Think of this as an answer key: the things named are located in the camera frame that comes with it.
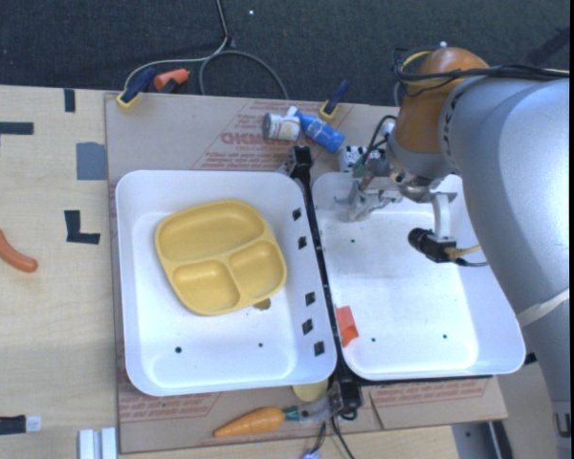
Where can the black cylinder on white bracket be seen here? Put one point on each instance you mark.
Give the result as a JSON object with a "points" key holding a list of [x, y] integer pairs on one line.
{"points": [[430, 245]]}

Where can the white plastic tray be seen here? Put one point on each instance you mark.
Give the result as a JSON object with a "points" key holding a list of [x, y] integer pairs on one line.
{"points": [[220, 352], [411, 304]]}

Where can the white carton with black spots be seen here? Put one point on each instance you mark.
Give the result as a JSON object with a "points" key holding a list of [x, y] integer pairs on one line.
{"points": [[353, 156]]}

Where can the yellow divided plate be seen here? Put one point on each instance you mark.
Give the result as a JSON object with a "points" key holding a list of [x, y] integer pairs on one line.
{"points": [[210, 237]]}

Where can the orange flat paper piece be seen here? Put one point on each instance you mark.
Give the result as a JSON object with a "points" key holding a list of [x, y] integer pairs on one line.
{"points": [[346, 325]]}

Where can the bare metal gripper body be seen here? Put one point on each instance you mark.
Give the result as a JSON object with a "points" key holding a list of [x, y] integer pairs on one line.
{"points": [[387, 185]]}

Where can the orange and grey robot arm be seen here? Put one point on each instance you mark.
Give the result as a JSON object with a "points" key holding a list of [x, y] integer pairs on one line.
{"points": [[502, 170]]}

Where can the thin black rod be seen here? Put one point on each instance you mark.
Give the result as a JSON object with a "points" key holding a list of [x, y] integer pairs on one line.
{"points": [[321, 256]]}

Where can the white can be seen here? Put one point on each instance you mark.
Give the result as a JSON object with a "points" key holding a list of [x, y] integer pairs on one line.
{"points": [[280, 127]]}

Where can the blue bottle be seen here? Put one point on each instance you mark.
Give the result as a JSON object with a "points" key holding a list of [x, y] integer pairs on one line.
{"points": [[321, 131]]}

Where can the orange carrot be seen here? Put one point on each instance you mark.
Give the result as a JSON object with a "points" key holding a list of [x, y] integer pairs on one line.
{"points": [[253, 421]]}

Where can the yellow round toy food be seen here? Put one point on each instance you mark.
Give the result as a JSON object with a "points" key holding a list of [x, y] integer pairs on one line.
{"points": [[310, 391]]}

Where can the orange sausage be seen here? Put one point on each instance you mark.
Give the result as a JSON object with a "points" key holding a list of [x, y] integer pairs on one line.
{"points": [[9, 252]]}

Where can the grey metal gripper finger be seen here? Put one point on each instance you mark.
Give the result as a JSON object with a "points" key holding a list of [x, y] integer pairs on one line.
{"points": [[363, 208], [348, 198]]}

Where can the brown cardboard board red print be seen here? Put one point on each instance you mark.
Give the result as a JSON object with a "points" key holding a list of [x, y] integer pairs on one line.
{"points": [[172, 132]]}

